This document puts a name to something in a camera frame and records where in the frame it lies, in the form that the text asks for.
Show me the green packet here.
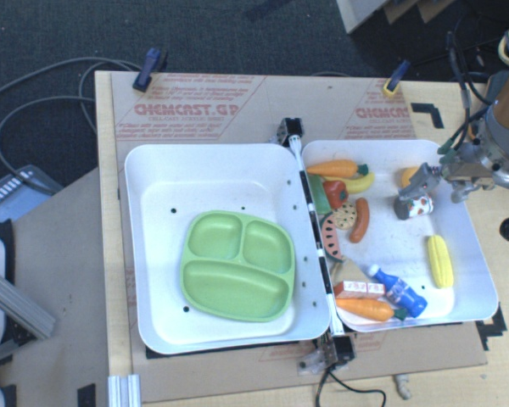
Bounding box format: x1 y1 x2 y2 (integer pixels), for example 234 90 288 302
306 173 333 216

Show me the red pepper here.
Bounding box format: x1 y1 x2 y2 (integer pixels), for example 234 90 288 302
322 180 350 210

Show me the white plastic tray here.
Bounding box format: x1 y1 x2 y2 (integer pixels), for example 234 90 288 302
300 138 501 334
123 142 333 355

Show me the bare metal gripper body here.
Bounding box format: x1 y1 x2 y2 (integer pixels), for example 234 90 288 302
442 143 509 192

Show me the orange round fruit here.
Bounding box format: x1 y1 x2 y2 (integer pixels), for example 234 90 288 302
400 166 422 188

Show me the yellow banana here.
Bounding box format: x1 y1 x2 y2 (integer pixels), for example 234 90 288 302
322 171 376 195

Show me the brown sausage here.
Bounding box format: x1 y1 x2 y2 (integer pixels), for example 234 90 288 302
349 197 371 244

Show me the white can with tomato print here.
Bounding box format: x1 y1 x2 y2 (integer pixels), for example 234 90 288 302
393 193 435 221

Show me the green divided plate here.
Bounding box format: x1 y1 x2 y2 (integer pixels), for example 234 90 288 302
179 209 297 324

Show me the brown chocolate chip biscuit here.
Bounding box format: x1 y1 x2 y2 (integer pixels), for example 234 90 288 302
332 201 359 231

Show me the thin black and white rod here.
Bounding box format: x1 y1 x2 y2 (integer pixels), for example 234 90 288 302
288 135 339 335

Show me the yellow corn cob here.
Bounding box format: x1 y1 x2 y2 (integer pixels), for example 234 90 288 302
426 234 455 289

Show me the red watermelon slice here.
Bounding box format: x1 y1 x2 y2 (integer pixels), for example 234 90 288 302
320 210 345 264

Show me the orange carrot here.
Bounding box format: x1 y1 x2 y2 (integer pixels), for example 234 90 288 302
305 159 370 179
335 297 409 323

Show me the tan bread slice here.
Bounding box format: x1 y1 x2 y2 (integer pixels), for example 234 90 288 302
330 257 369 287

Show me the brown cardboard board red print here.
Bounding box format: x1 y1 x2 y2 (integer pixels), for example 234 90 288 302
109 71 489 404

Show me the blue bottle white cap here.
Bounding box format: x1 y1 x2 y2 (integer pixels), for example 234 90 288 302
366 264 428 319

